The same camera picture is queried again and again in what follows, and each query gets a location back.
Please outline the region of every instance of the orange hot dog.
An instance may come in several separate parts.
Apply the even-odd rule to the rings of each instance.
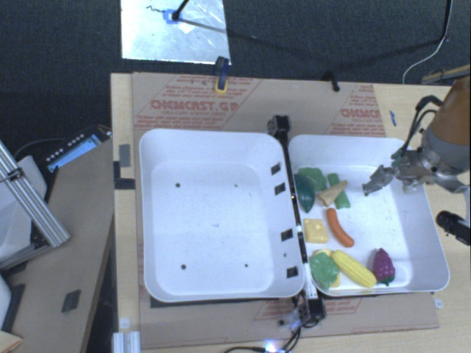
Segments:
[[[352,247],[355,244],[355,241],[340,226],[336,210],[334,208],[329,208],[327,209],[326,215],[330,230],[332,230],[332,233],[336,236],[339,242],[345,247]]]

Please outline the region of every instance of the silver reflective sheet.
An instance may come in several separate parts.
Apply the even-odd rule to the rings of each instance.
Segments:
[[[135,60],[214,64],[230,59],[222,0],[190,0],[178,23],[164,10],[183,0],[121,0],[122,57]]]

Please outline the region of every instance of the white tray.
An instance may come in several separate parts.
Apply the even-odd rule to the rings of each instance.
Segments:
[[[321,218],[330,239],[325,244],[307,243],[311,256],[318,249],[342,249],[369,268],[377,249],[385,249],[396,268],[396,279],[371,289],[361,288],[341,275],[341,285],[324,291],[329,296],[436,291],[447,286],[450,272],[436,231],[425,190],[404,193],[402,182],[393,180],[382,190],[365,196],[361,185],[379,165],[388,166],[403,142],[392,138],[360,138],[300,135],[289,145],[294,174],[303,167],[320,168],[324,175],[337,173],[346,179],[351,208],[337,211],[340,224],[355,240],[344,248],[330,232],[324,207],[316,200],[302,218]]]
[[[155,129],[142,137],[140,156],[152,296],[186,302],[299,293],[294,211],[273,137]],[[277,186],[285,190],[275,194]]]

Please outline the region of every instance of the yellow corn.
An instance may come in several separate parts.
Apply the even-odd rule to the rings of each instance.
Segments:
[[[337,250],[332,254],[334,263],[350,279],[365,288],[372,288],[376,285],[375,275],[364,265],[353,259],[343,251]]]

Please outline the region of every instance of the white cable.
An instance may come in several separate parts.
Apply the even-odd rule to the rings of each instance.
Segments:
[[[447,22],[447,27],[445,28],[445,35],[443,35],[443,38],[442,40],[440,40],[440,43],[439,45],[436,47],[436,50],[433,52],[432,55],[429,55],[427,56],[425,59],[422,59],[420,61],[418,61],[417,63],[414,63],[412,64],[409,68],[406,69],[406,72],[404,72],[403,74],[403,84],[406,83],[406,74],[415,66],[419,65],[419,64],[422,64],[423,62],[426,62],[427,60],[431,59],[432,57],[434,57],[438,51],[440,51],[440,48],[443,46],[443,43],[446,41],[447,39],[447,31],[448,31],[448,26],[450,25],[450,17],[451,17],[451,11],[453,9],[453,0],[450,1],[450,11],[448,12],[448,22]]]

